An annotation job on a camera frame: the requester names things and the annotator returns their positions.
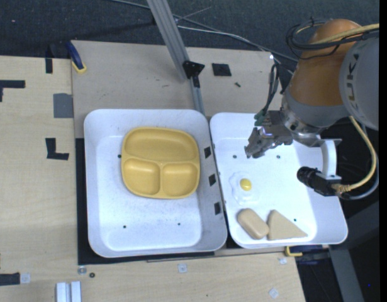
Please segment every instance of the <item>bread slice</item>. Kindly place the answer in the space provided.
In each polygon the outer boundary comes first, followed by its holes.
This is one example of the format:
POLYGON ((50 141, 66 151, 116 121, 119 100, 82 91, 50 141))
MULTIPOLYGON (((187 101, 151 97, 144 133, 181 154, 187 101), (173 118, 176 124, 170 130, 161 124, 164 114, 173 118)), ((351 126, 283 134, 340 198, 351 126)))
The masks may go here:
POLYGON ((294 223, 288 220, 277 210, 272 210, 267 219, 269 225, 268 240, 300 238, 308 236, 303 230, 299 229, 294 223))

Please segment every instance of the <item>black carpet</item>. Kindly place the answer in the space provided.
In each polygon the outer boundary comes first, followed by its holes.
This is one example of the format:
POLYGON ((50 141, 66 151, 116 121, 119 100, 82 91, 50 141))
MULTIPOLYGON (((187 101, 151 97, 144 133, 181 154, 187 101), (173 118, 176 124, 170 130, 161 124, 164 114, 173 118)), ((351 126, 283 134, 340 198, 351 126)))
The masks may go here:
MULTIPOLYGON (((215 28, 244 37, 270 50, 293 70, 294 55, 285 44, 286 32, 313 18, 345 18, 360 25, 379 23, 380 0, 168 0, 176 16, 197 11, 179 24, 215 28)), ((44 57, 48 46, 55 56, 66 58, 69 40, 164 44, 146 0, 0 0, 0 55, 44 57)), ((181 29, 187 47, 256 50, 254 44, 213 33, 181 29)), ((289 79, 282 74, 282 84, 289 79)), ((348 122, 340 122, 326 135, 343 138, 339 148, 340 175, 357 179, 366 172, 368 153, 348 122)), ((378 151, 378 133, 370 131, 378 151)), ((375 191, 366 200, 343 202, 347 218, 378 200, 375 191)), ((366 302, 380 301, 379 237, 351 250, 354 268, 366 302)), ((329 259, 316 264, 298 263, 307 302, 338 301, 340 291, 329 259)))

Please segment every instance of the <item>beige board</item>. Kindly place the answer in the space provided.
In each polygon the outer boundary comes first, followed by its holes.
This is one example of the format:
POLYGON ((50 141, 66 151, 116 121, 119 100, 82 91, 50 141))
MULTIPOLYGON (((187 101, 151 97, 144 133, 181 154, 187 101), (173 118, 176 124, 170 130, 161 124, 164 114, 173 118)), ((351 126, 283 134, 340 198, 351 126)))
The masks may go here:
MULTIPOLYGON (((87 71, 72 70, 76 138, 86 115, 99 108, 194 109, 188 80, 179 78, 166 46, 73 41, 87 71)), ((190 61, 205 65, 199 75, 205 115, 257 113, 269 91, 269 52, 187 49, 190 61), (232 76, 215 76, 212 63, 228 64, 232 76)), ((279 109, 276 94, 270 109, 279 109)))
POLYGON ((29 284, 1 286, 1 302, 55 301, 55 284, 70 281, 81 282, 90 302, 267 301, 271 290, 305 301, 294 258, 280 252, 88 265, 79 275, 74 126, 53 117, 53 95, 72 92, 70 68, 53 59, 46 74, 44 59, 0 56, 0 80, 26 81, 25 89, 4 89, 0 103, 0 274, 30 274, 29 284), (68 160, 47 159, 47 137, 68 160))

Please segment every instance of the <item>wooden table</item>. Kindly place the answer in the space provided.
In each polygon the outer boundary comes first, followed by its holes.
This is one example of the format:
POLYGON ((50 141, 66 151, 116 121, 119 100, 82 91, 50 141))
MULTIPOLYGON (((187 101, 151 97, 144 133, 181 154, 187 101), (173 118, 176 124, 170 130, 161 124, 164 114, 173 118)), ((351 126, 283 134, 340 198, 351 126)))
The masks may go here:
POLYGON ((74 119, 53 114, 54 94, 74 94, 70 60, 53 59, 47 74, 45 59, 0 56, 0 80, 26 82, 4 88, 0 102, 0 274, 30 275, 0 286, 0 301, 54 301, 55 284, 71 281, 88 302, 272 301, 273 292, 305 301, 295 259, 282 252, 86 265, 78 274, 74 119), (68 160, 48 159, 46 138, 68 160))

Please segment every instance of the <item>yellow divided plate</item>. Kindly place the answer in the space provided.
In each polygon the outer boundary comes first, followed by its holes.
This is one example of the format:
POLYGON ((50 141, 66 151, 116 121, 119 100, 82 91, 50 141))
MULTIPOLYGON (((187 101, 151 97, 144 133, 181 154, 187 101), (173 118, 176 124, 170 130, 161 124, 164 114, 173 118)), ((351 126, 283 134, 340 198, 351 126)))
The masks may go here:
POLYGON ((199 184, 199 148, 185 131, 135 128, 123 139, 121 171, 123 182, 133 194, 184 198, 199 184))

